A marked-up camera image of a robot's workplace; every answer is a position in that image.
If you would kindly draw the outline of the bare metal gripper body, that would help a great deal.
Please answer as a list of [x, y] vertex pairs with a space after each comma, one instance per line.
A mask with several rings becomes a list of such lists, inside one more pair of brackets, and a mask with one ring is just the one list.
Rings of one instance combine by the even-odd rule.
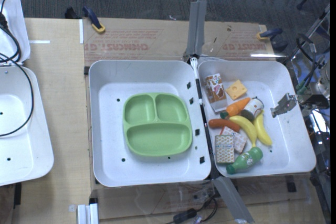
[[317, 81], [312, 81], [313, 72], [303, 80], [297, 91], [298, 101], [309, 108], [328, 109], [330, 106], [330, 60], [319, 71]]

